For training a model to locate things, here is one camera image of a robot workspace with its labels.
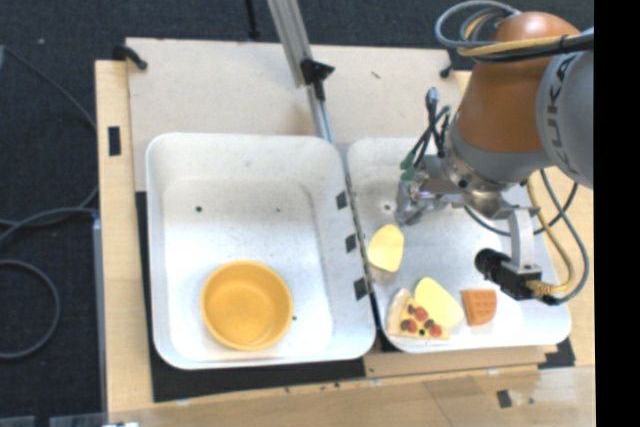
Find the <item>toy sink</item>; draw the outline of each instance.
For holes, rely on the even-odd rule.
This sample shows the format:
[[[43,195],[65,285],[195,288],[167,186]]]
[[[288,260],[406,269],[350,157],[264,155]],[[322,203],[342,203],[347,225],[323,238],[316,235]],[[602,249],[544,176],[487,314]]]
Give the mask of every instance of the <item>toy sink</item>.
[[[346,360],[375,339],[339,152],[308,136],[167,133],[146,153],[153,338],[182,369]],[[219,343],[200,314],[209,274],[237,260],[287,283],[287,333],[258,351]]]

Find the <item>dark background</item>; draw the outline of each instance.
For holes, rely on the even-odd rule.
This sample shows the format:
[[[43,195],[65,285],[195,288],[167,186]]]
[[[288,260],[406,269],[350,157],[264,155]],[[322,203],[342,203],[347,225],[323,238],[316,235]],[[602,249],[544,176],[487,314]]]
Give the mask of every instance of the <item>dark background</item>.
[[[461,1],[300,0],[300,6],[312,44],[438,48],[435,20]],[[581,30],[594,25],[594,0],[498,1],[554,13]],[[266,1],[253,5],[259,40],[277,41]],[[249,31],[245,0],[0,0],[0,45],[13,52],[4,53],[0,68],[0,237],[37,212],[78,205],[97,183],[95,134],[51,81],[93,115],[93,63],[111,58],[126,37],[246,40]],[[0,262],[11,258],[52,280],[62,310],[43,348],[0,359],[0,419],[34,415],[46,425],[51,416],[99,411],[90,218],[18,231],[0,243]],[[0,266],[0,351],[35,342],[51,315],[41,281]]]

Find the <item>yellow bowl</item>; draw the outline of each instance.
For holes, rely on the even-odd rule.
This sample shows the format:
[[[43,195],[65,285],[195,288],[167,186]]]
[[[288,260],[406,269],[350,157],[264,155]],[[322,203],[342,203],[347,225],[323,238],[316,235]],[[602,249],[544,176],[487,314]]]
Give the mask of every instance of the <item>yellow bowl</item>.
[[[207,329],[220,343],[255,351],[270,347],[287,332],[293,300],[273,269],[243,260],[211,273],[202,288],[200,309]]]

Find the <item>black connector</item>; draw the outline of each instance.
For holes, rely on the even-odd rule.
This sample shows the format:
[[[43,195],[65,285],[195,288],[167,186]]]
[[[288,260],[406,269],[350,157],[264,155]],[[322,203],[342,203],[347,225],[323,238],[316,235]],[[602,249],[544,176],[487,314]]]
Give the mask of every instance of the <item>black connector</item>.
[[[542,278],[542,271],[516,272],[503,265],[510,261],[511,258],[504,253],[499,253],[493,249],[483,249],[476,255],[475,266],[485,279],[499,285],[500,290],[507,295],[518,301],[531,299],[534,297],[533,291],[527,287],[526,283],[527,281],[539,281]]]

